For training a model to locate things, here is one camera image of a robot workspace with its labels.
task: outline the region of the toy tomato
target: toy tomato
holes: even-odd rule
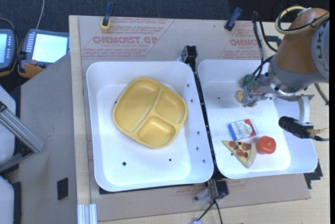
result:
[[[257,141],[257,150],[260,153],[271,154],[276,150],[276,141],[268,136],[262,136]]]

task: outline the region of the toy pizza slice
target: toy pizza slice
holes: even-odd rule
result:
[[[231,151],[231,153],[244,165],[249,168],[253,164],[256,157],[256,143],[222,141],[223,144]]]

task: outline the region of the yellow plate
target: yellow plate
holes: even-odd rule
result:
[[[116,127],[138,143],[153,149],[168,146],[187,116],[183,98],[148,77],[132,81],[113,109]]]

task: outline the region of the lit screen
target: lit screen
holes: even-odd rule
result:
[[[0,63],[5,62],[7,34],[0,33]]]
[[[32,59],[54,63],[66,54],[67,46],[67,37],[37,34]]]

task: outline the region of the table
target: table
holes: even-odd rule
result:
[[[92,202],[90,191],[90,172],[88,169],[87,140],[85,125],[85,104],[83,96],[82,61],[80,50],[80,16],[70,16],[70,44],[71,44],[71,77],[73,97],[73,123],[75,144],[75,170],[77,204],[89,205]],[[183,26],[188,33],[196,33],[197,29],[190,26],[216,25],[222,28],[225,21],[196,20],[185,21]],[[265,32],[277,35],[273,23],[265,23]],[[328,85],[322,85],[329,93]],[[313,87],[307,92],[315,93]],[[321,98],[316,95],[311,101],[311,119],[315,128],[323,128],[329,124],[329,110],[323,106]],[[224,223],[330,223],[330,175],[329,175],[329,142],[314,142],[315,149],[322,168],[323,177],[320,181],[312,182],[310,199],[286,201],[282,203],[270,203],[250,205],[243,207],[232,207],[221,209]],[[191,223],[198,218],[203,209],[192,212],[181,212],[178,214],[166,214],[160,216],[147,216],[132,219],[120,219],[113,221],[100,221],[105,224],[112,223]],[[204,223],[218,223],[218,213],[210,210],[203,218]]]

